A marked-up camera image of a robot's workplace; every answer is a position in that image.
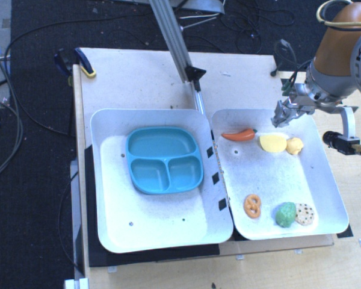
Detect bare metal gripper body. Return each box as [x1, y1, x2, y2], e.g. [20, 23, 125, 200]
[284, 82, 335, 116]

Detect yellow flat slice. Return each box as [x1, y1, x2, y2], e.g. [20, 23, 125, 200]
[259, 133, 288, 154]

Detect yellow round lump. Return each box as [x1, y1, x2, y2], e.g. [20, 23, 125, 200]
[285, 137, 304, 156]

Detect orange carrot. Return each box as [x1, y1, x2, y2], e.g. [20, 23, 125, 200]
[221, 128, 258, 142]

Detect white plastic tray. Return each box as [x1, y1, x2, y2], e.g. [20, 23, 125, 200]
[90, 108, 234, 254]
[210, 108, 350, 241]

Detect thin black and white rod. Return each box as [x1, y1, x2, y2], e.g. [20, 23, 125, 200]
[193, 81, 231, 211]

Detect black block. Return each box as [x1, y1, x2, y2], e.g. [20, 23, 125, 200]
[184, 66, 207, 92]

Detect orange pretzel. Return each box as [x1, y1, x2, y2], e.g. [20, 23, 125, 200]
[243, 193, 262, 220]

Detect beige dotted biscuit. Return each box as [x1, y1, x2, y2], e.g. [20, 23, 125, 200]
[294, 202, 315, 226]

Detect green broccoli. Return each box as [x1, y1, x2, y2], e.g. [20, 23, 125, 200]
[274, 202, 297, 229]

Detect blue divided plate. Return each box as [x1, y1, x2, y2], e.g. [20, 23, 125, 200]
[125, 126, 205, 196]

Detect pale flat board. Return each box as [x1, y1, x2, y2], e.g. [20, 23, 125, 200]
[78, 47, 335, 256]

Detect black cylinder on white bracket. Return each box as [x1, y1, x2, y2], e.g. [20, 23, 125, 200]
[322, 105, 361, 157]

